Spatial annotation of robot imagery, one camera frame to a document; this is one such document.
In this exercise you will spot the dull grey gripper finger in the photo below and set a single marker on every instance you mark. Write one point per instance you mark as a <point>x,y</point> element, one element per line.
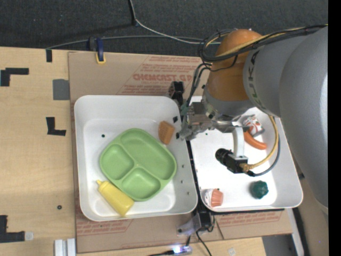
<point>183,135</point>
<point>196,132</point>

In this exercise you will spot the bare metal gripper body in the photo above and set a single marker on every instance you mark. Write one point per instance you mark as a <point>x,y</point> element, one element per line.
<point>200,114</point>

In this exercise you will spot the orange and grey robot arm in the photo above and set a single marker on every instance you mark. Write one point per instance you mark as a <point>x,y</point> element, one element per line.
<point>293,84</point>

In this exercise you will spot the orange waffle piece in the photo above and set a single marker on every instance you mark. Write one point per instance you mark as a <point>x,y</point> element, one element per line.
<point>165,132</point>

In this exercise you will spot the green divided plate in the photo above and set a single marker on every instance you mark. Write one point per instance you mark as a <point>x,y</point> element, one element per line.
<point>138,164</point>

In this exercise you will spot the white carton with red print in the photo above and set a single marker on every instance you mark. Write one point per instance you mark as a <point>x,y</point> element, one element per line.
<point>253,124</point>

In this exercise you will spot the orange carrot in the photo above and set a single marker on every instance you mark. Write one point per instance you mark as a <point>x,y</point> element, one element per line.
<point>257,143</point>

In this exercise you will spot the white plastic tray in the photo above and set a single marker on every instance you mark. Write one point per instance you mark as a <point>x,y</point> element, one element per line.
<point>90,153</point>
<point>234,185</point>

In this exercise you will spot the orange and white cupcake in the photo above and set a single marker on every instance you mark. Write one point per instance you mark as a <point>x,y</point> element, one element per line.
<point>215,197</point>

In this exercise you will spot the brown cardboard board, red print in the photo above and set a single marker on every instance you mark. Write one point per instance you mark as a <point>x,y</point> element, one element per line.
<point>128,73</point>

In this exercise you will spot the green broccoli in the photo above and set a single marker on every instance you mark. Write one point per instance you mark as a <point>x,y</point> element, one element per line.
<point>259,190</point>

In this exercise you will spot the yellow squeeze bottle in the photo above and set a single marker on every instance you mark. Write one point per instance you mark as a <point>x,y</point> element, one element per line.
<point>115,197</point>

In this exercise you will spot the black cylinder on white bracket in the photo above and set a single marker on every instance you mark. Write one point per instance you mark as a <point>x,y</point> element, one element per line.
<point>238,143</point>

